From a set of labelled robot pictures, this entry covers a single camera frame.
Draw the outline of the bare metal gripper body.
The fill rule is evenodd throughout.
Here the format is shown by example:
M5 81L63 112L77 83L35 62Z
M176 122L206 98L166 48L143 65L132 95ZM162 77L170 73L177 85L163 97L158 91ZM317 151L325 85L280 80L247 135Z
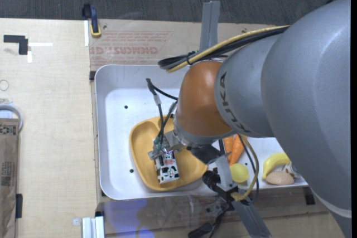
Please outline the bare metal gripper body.
M178 138L175 131L170 131L155 137L152 150L148 152L148 156L151 160L154 160L157 157L169 154L170 152L179 152L185 147L186 146Z

